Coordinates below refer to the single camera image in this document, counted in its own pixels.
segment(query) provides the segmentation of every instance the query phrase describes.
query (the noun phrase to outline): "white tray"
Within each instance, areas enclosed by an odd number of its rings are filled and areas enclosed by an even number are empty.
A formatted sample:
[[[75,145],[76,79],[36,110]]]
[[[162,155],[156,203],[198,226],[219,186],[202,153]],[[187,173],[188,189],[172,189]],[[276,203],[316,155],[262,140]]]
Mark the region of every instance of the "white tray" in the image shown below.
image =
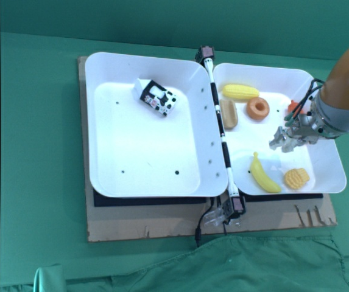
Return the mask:
[[[194,61],[96,53],[85,63],[90,181],[110,197],[217,196],[227,187],[206,70]],[[164,117],[135,95],[152,79],[178,99]]]
[[[247,115],[246,103],[237,102],[238,124],[225,131],[234,181],[244,193],[268,194],[249,173],[254,151],[259,153],[265,172],[281,186],[283,194],[339,193],[344,190],[346,176],[333,140],[319,140],[314,145],[296,147],[290,153],[269,148],[277,127],[284,126],[291,100],[299,102],[304,97],[313,76],[298,69],[224,63],[214,68],[214,78],[218,91],[229,83],[258,89],[259,96],[266,99],[270,107],[269,115],[258,122]],[[219,98],[226,99],[220,93]],[[307,101],[304,111],[309,111],[310,103]],[[288,188],[283,181],[284,173],[294,168],[304,168],[310,177],[298,190]]]
[[[217,196],[228,177],[206,70],[194,61],[99,52],[85,63],[90,181],[102,195],[117,198]],[[273,151],[269,141],[291,99],[300,100],[313,79],[305,71],[239,64],[214,69],[218,90],[227,83],[256,87],[270,106],[262,122],[237,103],[238,125],[226,131],[236,185],[249,195],[266,195],[249,174],[253,152],[281,193],[337,193],[346,177],[334,141]],[[138,99],[138,78],[152,79],[177,95],[162,116]],[[310,181],[288,189],[283,174],[304,167]]]

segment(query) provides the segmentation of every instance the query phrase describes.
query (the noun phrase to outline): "toy donut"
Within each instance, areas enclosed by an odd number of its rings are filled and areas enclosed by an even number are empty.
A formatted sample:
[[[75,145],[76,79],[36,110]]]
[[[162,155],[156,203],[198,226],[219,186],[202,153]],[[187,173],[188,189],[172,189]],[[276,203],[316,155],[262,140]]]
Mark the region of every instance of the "toy donut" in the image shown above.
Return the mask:
[[[262,97],[253,97],[247,102],[247,114],[254,120],[263,120],[269,114],[269,104]]]

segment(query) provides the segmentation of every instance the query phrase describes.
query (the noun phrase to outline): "toy banana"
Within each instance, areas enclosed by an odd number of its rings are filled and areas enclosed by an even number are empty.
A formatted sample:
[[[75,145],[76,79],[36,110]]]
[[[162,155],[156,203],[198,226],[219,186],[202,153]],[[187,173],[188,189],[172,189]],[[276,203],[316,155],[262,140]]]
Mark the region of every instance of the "toy banana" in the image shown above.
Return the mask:
[[[258,159],[258,153],[254,152],[254,158],[250,165],[250,172],[252,173],[256,182],[267,192],[277,193],[281,192],[281,187],[275,181],[273,181],[265,173],[261,162]]]

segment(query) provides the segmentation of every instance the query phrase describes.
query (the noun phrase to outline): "black cable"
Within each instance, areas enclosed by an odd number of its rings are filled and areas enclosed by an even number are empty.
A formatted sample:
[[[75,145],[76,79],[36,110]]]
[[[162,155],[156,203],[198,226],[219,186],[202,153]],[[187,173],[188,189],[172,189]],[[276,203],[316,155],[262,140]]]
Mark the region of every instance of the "black cable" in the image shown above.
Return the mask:
[[[203,217],[212,209],[214,201],[215,201],[215,197],[211,197],[210,201],[211,201],[211,206],[200,217],[199,224],[197,225],[197,228],[196,228],[195,233],[194,233],[194,240],[196,241],[197,247],[200,246],[200,241],[201,241],[201,227],[200,227],[201,221],[202,221]]]
[[[227,236],[227,230],[225,228],[226,223],[223,222],[224,236]]]
[[[306,103],[308,97],[309,97],[312,93],[314,93],[316,90],[318,90],[318,89],[320,89],[320,88],[322,87],[322,86],[320,85],[320,86],[317,86],[316,88],[313,89],[313,86],[314,86],[314,83],[315,83],[315,82],[320,82],[321,84],[324,83],[323,80],[319,80],[319,79],[316,79],[316,78],[314,78],[314,79],[311,81],[311,84],[310,84],[310,86],[309,86],[309,88],[308,88],[308,90],[307,90],[306,95],[304,96],[304,98],[303,98],[300,102],[297,103],[296,107],[295,107],[294,110],[292,111],[292,113],[294,114],[294,116],[293,116],[293,119],[294,119],[294,120],[297,118],[298,114],[300,114],[300,111],[303,109],[304,104]]]

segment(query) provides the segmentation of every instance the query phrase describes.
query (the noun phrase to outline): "green tablecloth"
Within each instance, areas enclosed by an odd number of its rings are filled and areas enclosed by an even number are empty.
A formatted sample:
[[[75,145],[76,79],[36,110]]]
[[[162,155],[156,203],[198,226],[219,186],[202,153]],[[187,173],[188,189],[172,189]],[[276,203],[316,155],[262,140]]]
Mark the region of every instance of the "green tablecloth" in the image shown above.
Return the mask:
[[[137,271],[65,280],[61,265],[39,268],[15,291],[349,291],[349,258],[332,237],[222,236]]]

